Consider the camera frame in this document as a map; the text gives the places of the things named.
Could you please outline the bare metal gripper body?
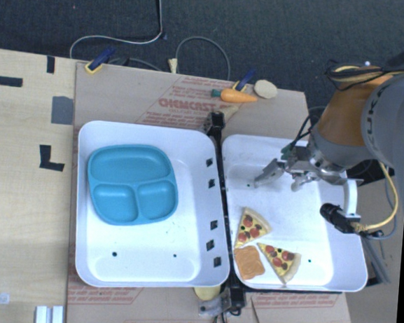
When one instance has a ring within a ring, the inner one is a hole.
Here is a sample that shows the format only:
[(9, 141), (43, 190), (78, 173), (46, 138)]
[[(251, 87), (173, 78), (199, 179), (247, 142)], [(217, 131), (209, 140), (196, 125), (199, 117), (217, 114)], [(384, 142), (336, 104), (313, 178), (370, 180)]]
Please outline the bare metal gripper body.
[(343, 185), (347, 181), (345, 169), (327, 160), (322, 152), (309, 146), (288, 145), (282, 150), (284, 169), (304, 181), (322, 180), (331, 185)]

